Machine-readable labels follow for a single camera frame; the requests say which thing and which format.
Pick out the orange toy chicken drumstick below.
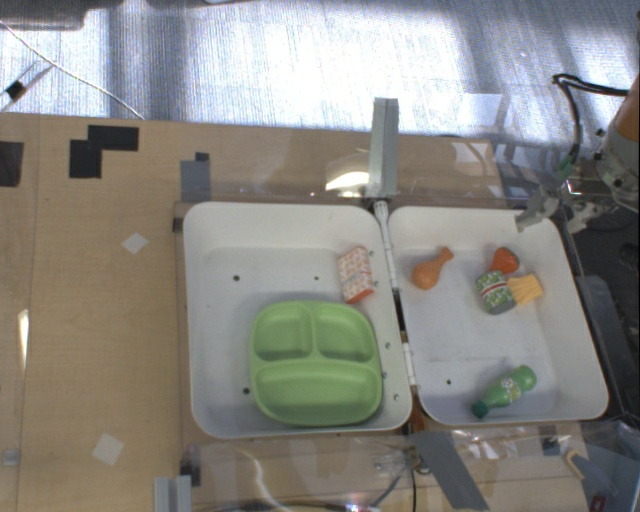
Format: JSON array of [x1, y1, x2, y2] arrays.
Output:
[[410, 245, 456, 292]]

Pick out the green plastic bottle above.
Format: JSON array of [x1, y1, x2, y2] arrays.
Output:
[[470, 364, 539, 420]]

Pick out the orange toy carrot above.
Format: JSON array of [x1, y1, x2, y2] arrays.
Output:
[[489, 246, 522, 277]]

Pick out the white plastic tray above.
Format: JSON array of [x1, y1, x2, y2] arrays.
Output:
[[181, 200, 414, 442], [387, 205, 611, 428]]

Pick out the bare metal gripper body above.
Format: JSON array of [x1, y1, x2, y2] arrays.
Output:
[[560, 153, 640, 206]]

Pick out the yellow toy french fries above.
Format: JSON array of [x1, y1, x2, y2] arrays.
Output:
[[505, 272, 545, 307]]

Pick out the pale wood board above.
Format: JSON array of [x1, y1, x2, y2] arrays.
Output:
[[0, 111, 609, 512]]

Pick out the green divided plate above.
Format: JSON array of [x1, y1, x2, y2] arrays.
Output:
[[248, 299, 385, 429]]

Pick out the thin black and white rod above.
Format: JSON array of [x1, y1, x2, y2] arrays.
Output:
[[373, 199, 419, 397]]

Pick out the green and white can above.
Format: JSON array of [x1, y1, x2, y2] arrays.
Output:
[[474, 269, 518, 316]]

